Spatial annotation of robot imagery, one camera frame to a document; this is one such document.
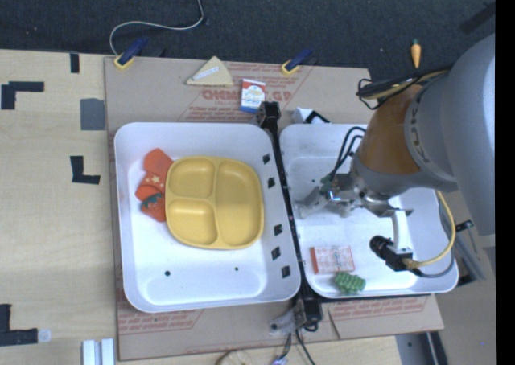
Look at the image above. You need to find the yellow divided plate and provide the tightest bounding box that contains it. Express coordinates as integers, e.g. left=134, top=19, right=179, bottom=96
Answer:
left=164, top=155, right=266, bottom=252

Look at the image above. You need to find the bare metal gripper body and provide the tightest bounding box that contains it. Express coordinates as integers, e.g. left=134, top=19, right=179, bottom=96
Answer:
left=319, top=172, right=390, bottom=219

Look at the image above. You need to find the white plastic tray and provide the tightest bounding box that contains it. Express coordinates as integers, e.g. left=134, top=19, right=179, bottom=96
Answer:
left=278, top=122, right=460, bottom=300
left=113, top=121, right=303, bottom=314

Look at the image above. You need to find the black block with thin wires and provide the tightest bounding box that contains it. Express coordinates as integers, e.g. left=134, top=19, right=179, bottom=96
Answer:
left=255, top=100, right=282, bottom=129
left=300, top=295, right=324, bottom=326

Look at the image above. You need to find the small white block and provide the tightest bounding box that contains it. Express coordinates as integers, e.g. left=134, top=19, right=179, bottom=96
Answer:
left=290, top=106, right=319, bottom=125

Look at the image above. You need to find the red and white packet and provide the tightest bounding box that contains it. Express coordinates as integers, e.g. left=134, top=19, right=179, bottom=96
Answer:
left=309, top=244, right=356, bottom=275

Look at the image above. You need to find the brown cardboard board red print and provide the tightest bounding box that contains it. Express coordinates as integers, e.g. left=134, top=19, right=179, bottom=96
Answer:
left=103, top=55, right=446, bottom=362

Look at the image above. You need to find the red white blue carton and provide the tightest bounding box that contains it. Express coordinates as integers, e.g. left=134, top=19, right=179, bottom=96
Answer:
left=239, top=77, right=267, bottom=114

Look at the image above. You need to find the tan triangular sandwich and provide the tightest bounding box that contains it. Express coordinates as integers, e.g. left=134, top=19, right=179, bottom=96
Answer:
left=185, top=55, right=235, bottom=88

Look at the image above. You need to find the black cylinder on white bracket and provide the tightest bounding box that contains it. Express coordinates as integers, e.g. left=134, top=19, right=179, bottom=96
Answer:
left=369, top=209, right=416, bottom=273

